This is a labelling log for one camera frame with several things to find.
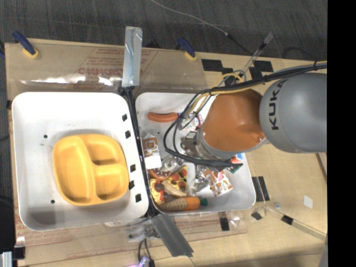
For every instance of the orange-brown toy sausage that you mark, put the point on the orange-brown toy sausage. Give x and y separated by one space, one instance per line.
162 117

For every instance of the silver foil packet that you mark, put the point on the silver foil packet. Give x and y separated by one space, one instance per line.
172 163
200 183

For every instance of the blue and red packet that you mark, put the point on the blue and red packet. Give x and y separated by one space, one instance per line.
239 158

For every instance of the yellow divided plate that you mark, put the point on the yellow divided plate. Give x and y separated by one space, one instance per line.
83 171

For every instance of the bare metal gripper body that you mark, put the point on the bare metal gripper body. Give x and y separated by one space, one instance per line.
189 143

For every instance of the brown and white carton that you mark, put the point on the brown and white carton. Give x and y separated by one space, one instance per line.
151 149

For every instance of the yellow toy pizza slice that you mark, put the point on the yellow toy pizza slice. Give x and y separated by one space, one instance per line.
179 178

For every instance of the brown toy doughnut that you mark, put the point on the brown toy doughnut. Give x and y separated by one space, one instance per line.
157 174

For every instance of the white carton with orange print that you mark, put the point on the white carton with orange print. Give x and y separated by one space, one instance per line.
219 183

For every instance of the white plastic tray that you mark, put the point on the white plastic tray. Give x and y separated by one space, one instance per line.
239 188
83 110

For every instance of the brown cardboard board, red print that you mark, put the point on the brown cardboard board, red print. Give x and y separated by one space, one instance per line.
69 65

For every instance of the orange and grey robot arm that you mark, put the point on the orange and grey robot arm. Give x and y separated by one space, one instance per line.
292 113

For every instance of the orange toy carrot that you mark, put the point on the orange toy carrot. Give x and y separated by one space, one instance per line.
193 203

